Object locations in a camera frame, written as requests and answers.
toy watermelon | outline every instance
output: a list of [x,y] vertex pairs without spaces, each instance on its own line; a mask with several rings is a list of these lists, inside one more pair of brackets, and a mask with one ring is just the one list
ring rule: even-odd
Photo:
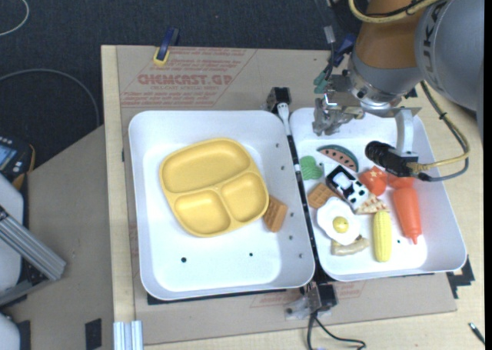
[[352,153],[347,148],[339,145],[325,145],[316,149],[322,155],[325,155],[332,160],[335,160],[338,164],[343,165],[351,169],[352,171],[359,171],[359,163],[354,153]]

yellow plate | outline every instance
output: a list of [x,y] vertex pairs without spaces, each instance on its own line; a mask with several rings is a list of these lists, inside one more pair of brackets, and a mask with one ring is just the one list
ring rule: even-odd
[[233,139],[209,139],[171,153],[161,163],[159,178],[176,219],[196,236],[240,228],[268,207],[258,167]]

tray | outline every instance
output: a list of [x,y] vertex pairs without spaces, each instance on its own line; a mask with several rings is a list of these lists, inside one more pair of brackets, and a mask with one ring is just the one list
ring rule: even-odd
[[213,138],[173,152],[162,161],[159,175],[176,219],[196,236],[233,231],[268,207],[260,171],[234,139]]
[[[396,145],[396,122],[393,118],[378,118],[366,114],[362,120],[353,120],[342,125],[336,134],[318,137],[311,127],[313,111],[312,108],[301,108],[292,113],[291,130],[298,157],[314,157],[320,168],[324,169],[325,175],[333,171],[339,162],[321,154],[318,149],[322,146],[338,145],[347,149],[357,159],[357,173],[360,173],[374,165],[364,154],[369,142],[377,140],[391,146]],[[414,117],[414,151],[418,153],[420,162],[435,161],[424,126],[417,116]],[[436,168],[428,173],[439,176]],[[306,193],[323,181],[323,177],[305,180]],[[466,261],[467,252],[443,182],[416,180],[414,188],[418,194],[423,232],[416,245],[403,236],[394,214],[391,189],[386,188],[384,194],[379,197],[388,205],[391,213],[393,241],[391,259],[388,262],[377,262],[374,258],[371,244],[373,215],[357,215],[361,224],[361,235],[367,238],[371,245],[353,255],[336,256],[331,254],[330,238],[317,223],[317,209],[310,207],[314,240],[323,270],[336,280],[349,282],[388,276],[450,272],[461,268]]]
[[[162,300],[299,288],[314,274],[308,225],[281,120],[266,111],[145,111],[128,137],[135,189],[140,276]],[[175,218],[159,168],[179,149],[230,138],[248,151],[268,194],[288,205],[283,225],[263,220],[234,231],[197,237]]]

egg yolk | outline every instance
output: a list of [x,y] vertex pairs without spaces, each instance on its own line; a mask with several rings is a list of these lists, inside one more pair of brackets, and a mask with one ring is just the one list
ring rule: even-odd
[[341,216],[337,216],[333,219],[333,228],[339,234],[344,234],[348,231],[348,220],[346,218],[342,218]]

white tray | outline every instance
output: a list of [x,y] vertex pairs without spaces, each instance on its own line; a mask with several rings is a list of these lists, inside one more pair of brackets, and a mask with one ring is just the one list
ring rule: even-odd
[[[317,152],[316,149],[323,145],[340,145],[349,149],[359,162],[358,172],[366,171],[374,165],[364,154],[369,142],[376,140],[391,146],[396,145],[396,122],[393,118],[378,118],[367,114],[362,120],[353,120],[342,125],[336,134],[319,137],[313,133],[311,126],[313,120],[314,109],[301,108],[295,111],[290,118],[292,135],[298,150],[298,157],[302,158],[306,155],[315,157],[317,163],[325,167],[326,174],[335,169],[338,163]],[[424,127],[417,116],[414,117],[414,152],[419,155],[419,162],[435,161]],[[427,173],[439,176],[436,168]],[[318,182],[323,181],[323,178],[304,181],[306,193],[309,193]],[[331,240],[317,225],[316,209],[310,208],[314,239],[323,270],[334,279],[348,282],[388,276],[449,272],[461,268],[466,261],[467,253],[443,182],[416,180],[414,188],[419,198],[423,233],[419,236],[416,245],[403,236],[391,201],[391,189],[387,188],[386,192],[379,197],[387,203],[391,210],[393,245],[389,262],[382,263],[375,260],[372,244],[354,255],[332,255]],[[361,235],[372,243],[371,218],[373,215],[357,215],[356,217],[361,221]]]
[[[146,111],[128,130],[140,272],[147,292],[177,300],[298,288],[314,257],[281,120],[266,111]],[[170,153],[210,138],[233,138],[251,154],[270,195],[288,205],[279,232],[260,218],[227,234],[199,238],[171,212],[158,170]]]

